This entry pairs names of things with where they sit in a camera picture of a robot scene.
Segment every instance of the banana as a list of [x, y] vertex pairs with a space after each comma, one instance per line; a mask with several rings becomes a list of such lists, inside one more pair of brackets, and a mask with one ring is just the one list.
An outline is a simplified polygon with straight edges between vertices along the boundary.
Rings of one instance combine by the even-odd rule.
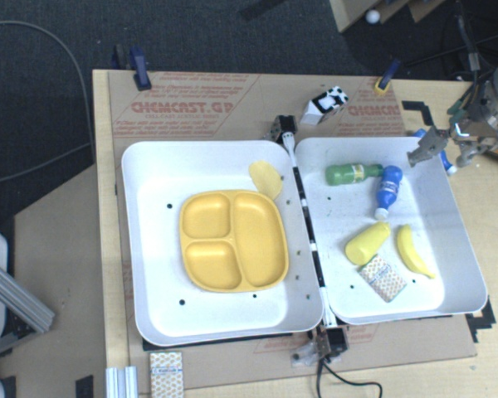
[[435, 274], [432, 273], [415, 250], [412, 238], [412, 228], [409, 224], [406, 224], [398, 230], [397, 233], [397, 247], [400, 257], [404, 261], [404, 264], [414, 273], [425, 274], [430, 279], [435, 278]]

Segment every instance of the yellow plate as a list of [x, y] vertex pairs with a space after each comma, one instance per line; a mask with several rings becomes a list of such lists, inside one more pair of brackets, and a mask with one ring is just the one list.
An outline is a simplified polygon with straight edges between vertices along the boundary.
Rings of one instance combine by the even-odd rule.
[[214, 292], [270, 288], [288, 271], [286, 234], [275, 203], [248, 190], [204, 192], [187, 199], [179, 217], [184, 267]]

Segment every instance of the dark floor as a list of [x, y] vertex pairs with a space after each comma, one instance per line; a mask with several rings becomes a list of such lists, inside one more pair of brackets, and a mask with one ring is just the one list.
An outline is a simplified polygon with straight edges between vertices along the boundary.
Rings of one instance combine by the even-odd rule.
[[[76, 58], [92, 106], [91, 71], [109, 69], [113, 47], [139, 44], [150, 70], [381, 75], [455, 80], [464, 53], [448, 0], [415, 23], [404, 8], [383, 25], [360, 20], [340, 34], [329, 0], [286, 0], [244, 17], [262, 0], [0, 0], [0, 223], [92, 164], [88, 146], [27, 175], [7, 177], [89, 142]], [[498, 34], [498, 0], [460, 0], [476, 41]], [[498, 64], [498, 38], [480, 46]]]

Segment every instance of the wooden table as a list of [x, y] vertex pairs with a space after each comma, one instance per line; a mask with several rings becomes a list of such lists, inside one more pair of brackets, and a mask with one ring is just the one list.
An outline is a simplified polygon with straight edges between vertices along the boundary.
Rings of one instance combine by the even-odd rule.
[[[129, 344], [115, 195], [109, 74], [107, 70], [95, 70], [93, 73], [105, 350], [107, 367], [123, 368], [129, 365]], [[280, 81], [281, 76], [273, 75], [272, 79]], [[438, 128], [447, 126], [447, 108], [468, 87], [467, 83], [455, 81], [419, 80], [393, 80], [392, 85], [398, 102], [424, 101]], [[287, 99], [285, 92], [278, 98]], [[407, 131], [424, 127], [419, 115], [404, 111], [402, 107], [400, 109]], [[449, 143], [448, 157], [455, 160], [457, 154], [457, 147]], [[498, 397], [498, 159], [489, 155], [475, 157], [470, 166], [450, 177], [450, 183], [486, 281], [496, 324], [492, 329], [478, 332], [476, 357], [345, 373], [345, 378], [351, 381], [379, 381], [383, 385], [384, 396]], [[323, 376], [321, 385], [324, 396], [376, 396], [374, 388], [361, 391], [337, 382], [330, 375]], [[185, 396], [315, 396], [315, 378], [302, 376], [193, 389], [185, 391]]]

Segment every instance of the cable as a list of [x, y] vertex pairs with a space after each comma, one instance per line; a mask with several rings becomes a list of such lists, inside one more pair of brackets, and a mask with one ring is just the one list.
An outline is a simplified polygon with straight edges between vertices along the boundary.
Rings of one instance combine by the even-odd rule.
[[337, 374], [335, 371], [333, 371], [328, 364], [326, 364], [325, 359], [321, 358], [319, 362], [317, 363], [317, 380], [315, 387], [317, 389], [317, 396], [318, 398], [321, 398], [321, 390], [320, 390], [320, 383], [321, 383], [321, 375], [323, 373], [323, 367], [335, 378], [339, 379], [343, 383], [346, 383], [347, 385], [351, 386], [376, 386], [380, 389], [380, 393], [378, 394], [378, 398], [382, 398], [382, 393], [383, 393], [383, 388], [382, 385], [380, 385], [376, 381], [366, 381], [366, 382], [354, 382], [354, 381], [347, 381], [343, 377], [341, 377], [339, 374]]
[[10, 176], [0, 177], [0, 182], [6, 182], [8, 180], [12, 180], [13, 178], [25, 176], [26, 174], [29, 174], [30, 172], [34, 172], [38, 169], [47, 167], [51, 163], [54, 163], [56, 161], [59, 161], [60, 159], [66, 158], [68, 155], [72, 155], [73, 153], [79, 152], [80, 150], [82, 150], [84, 148], [88, 148], [89, 146], [90, 146], [90, 143], [82, 144], [81, 146], [78, 146], [77, 148], [73, 148], [72, 150], [69, 150], [68, 152], [63, 153], [62, 155], [59, 155], [53, 159], [50, 159], [49, 161], [46, 161], [45, 163], [41, 163], [40, 165], [37, 165], [36, 167], [28, 168], [24, 171], [17, 172], [16, 174], [12, 174]]
[[[95, 141], [94, 141], [94, 134], [92, 132], [92, 125], [91, 125], [91, 121], [90, 121], [89, 99], [88, 99], [88, 95], [86, 92], [85, 81], [83, 80], [83, 75], [81, 74], [81, 68], [80, 68], [79, 64], [77, 63], [76, 58], [74, 57], [74, 55], [72, 54], [72, 52], [70, 51], [68, 46], [63, 41], [61, 41], [59, 39], [59, 37], [57, 37], [55, 34], [52, 34], [51, 32], [49, 32], [48, 30], [46, 30], [42, 27], [39, 27], [39, 26], [34, 25], [32, 23], [29, 23], [29, 22], [24, 22], [24, 21], [0, 21], [0, 27], [4, 26], [4, 25], [15, 25], [15, 26], [20, 26], [20, 27], [27, 27], [27, 28], [31, 28], [31, 29], [34, 29], [36, 31], [42, 32], [43, 34], [46, 34], [47, 36], [49, 36], [50, 38], [55, 40], [64, 49], [64, 51], [68, 54], [68, 56], [71, 58], [72, 63], [74, 64], [74, 67], [76, 68], [77, 75], [79, 76], [80, 82], [81, 82], [81, 91], [83, 93], [83, 99], [85, 101], [86, 123], [87, 123], [87, 128], [89, 130], [90, 151], [92, 153], [92, 162], [95, 163], [95, 160], [96, 160]], [[70, 151], [69, 153], [65, 153], [64, 155], [61, 155], [61, 157], [67, 156], [70, 153], [74, 153], [74, 151], [76, 151], [76, 149], [73, 149], [72, 151]], [[43, 163], [43, 164], [39, 165], [38, 167], [45, 167], [46, 165], [47, 165], [47, 163]]]

